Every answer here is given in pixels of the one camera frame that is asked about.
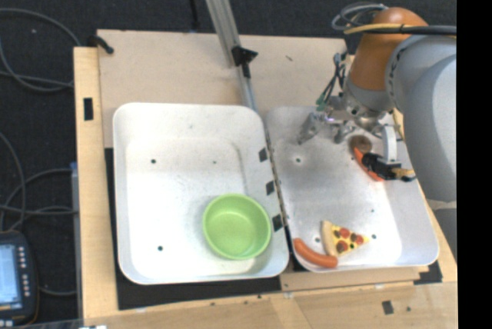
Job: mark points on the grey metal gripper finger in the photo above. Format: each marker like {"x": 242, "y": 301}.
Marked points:
{"x": 308, "y": 128}
{"x": 340, "y": 133}

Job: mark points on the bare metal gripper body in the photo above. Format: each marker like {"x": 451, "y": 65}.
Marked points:
{"x": 355, "y": 115}

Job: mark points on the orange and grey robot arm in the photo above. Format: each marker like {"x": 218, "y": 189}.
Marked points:
{"x": 423, "y": 89}

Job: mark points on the brown biscuit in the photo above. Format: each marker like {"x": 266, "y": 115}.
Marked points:
{"x": 361, "y": 143}

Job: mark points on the orange carrot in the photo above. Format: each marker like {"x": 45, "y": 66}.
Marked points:
{"x": 359, "y": 158}

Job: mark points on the white plastic tray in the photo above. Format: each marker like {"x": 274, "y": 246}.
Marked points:
{"x": 330, "y": 189}
{"x": 173, "y": 185}

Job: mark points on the pizza slice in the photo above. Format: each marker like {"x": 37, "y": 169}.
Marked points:
{"x": 340, "y": 241}

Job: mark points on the green bowl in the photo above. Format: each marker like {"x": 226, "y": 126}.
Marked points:
{"x": 236, "y": 226}

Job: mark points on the red sausage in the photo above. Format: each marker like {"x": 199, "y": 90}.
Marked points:
{"x": 313, "y": 255}

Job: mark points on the brown cardboard board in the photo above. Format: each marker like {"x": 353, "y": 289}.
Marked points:
{"x": 173, "y": 66}

